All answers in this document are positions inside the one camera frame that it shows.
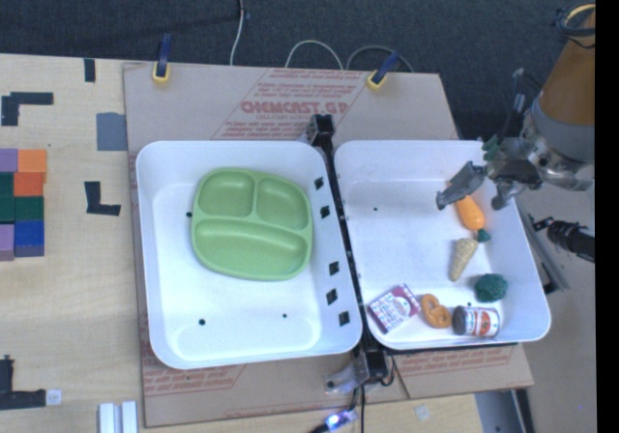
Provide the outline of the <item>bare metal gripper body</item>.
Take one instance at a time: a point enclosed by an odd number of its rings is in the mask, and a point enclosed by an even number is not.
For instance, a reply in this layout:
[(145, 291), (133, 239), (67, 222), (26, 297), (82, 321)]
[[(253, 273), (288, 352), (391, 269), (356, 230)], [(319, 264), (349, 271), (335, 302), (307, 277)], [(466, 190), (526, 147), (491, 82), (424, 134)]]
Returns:
[(541, 137), (492, 136), (485, 142), (486, 175), (495, 184), (519, 184), (536, 189), (551, 184), (582, 191), (594, 185), (594, 165), (567, 158)]

